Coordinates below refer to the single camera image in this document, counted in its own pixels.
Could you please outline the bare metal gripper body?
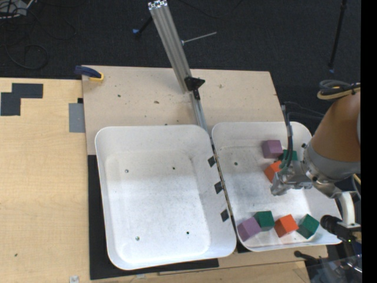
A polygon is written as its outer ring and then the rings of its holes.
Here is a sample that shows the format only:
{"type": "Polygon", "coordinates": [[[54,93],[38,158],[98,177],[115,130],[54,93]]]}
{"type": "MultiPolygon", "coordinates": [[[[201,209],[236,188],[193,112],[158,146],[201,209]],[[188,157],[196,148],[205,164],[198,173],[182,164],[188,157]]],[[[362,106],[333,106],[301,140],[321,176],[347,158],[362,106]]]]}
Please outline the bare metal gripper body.
{"type": "Polygon", "coordinates": [[[291,162],[283,168],[283,189],[315,188],[326,197],[339,198],[343,191],[335,185],[336,180],[327,177],[316,166],[304,162],[291,162]]]}

